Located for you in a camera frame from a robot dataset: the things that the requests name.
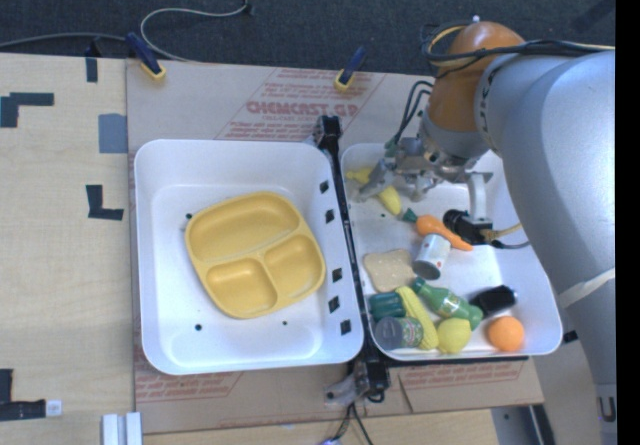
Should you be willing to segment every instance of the blue clamp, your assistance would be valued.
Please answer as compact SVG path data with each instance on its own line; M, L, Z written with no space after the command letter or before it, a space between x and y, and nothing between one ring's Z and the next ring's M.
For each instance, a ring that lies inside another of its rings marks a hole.
M367 56L367 51L364 47L358 47L355 54L351 57L347 66L345 66L333 81L333 86L338 91L346 91L351 83L353 82L353 76L355 72L360 69L360 67L364 64L364 60Z
M135 51L136 56L138 56L140 61L142 61L140 66L151 76L151 78L159 80L166 75L167 70L158 63L156 56L144 41L138 38L134 33L127 34L125 41L127 42L127 45Z

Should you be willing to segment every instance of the orange fruit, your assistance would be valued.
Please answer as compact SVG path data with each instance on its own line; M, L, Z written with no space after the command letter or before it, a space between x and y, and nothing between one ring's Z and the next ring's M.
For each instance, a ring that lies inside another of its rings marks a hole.
M517 351L524 342L524 326L511 315L497 317L487 327L487 338L501 351Z

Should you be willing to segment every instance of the yellow banana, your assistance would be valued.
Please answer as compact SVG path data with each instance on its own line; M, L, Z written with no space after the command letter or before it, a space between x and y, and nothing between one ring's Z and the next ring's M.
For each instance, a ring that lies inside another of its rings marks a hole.
M372 170L373 168L361 168L354 171L347 171L346 176L349 180L355 180L360 184L366 184L367 182L369 182L369 174ZM402 211L402 202L400 201L400 195L398 194L396 188L392 185L379 192L376 197L394 216L397 216Z

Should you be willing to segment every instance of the toy bottle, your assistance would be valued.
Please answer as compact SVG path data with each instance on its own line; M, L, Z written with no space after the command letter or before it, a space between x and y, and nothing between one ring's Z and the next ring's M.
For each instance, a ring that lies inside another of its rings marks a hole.
M457 296L449 289L429 285L422 278L416 278L411 284L411 288L432 311L445 318L467 319L472 330L480 324L484 317L479 307L469 304L466 299Z

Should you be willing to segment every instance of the cardboard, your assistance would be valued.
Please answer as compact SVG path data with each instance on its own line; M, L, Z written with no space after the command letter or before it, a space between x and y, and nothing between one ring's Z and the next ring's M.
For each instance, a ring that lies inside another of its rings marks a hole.
M152 80L127 65L130 195L137 149L153 139L305 141L317 118L341 118L341 149L383 142L396 132L412 85L424 78L357 73L349 91L333 87L336 73L238 65L165 62ZM415 133L416 123L406 134ZM131 258L136 292L135 200L131 196ZM146 361L134 311L136 410L145 433L165 433L341 419L325 404L325 389L347 374L345 365L169 376ZM488 408L542 402L535 366L527 359L390 369L381 403L363 402L367 416Z

